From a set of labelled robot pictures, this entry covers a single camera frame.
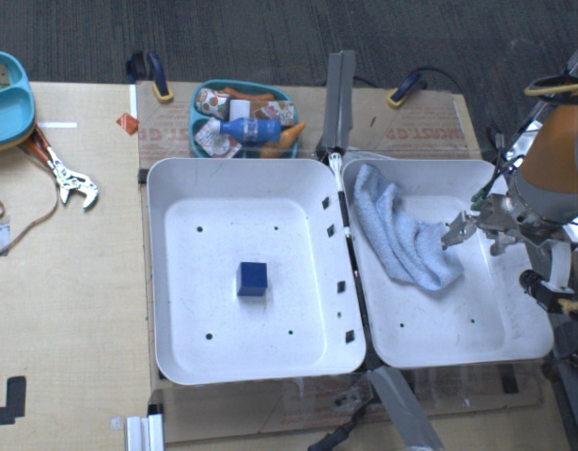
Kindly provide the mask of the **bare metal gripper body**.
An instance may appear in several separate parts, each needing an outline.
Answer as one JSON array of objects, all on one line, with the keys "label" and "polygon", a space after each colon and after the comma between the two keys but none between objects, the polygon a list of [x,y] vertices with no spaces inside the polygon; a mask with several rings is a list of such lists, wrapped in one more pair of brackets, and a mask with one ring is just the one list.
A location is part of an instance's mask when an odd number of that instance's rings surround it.
[{"label": "bare metal gripper body", "polygon": [[493,240],[492,256],[504,254],[510,245],[522,243],[546,252],[556,242],[573,244],[565,226],[574,218],[572,209],[557,197],[524,199],[519,194],[490,194],[476,218],[476,227]]}]

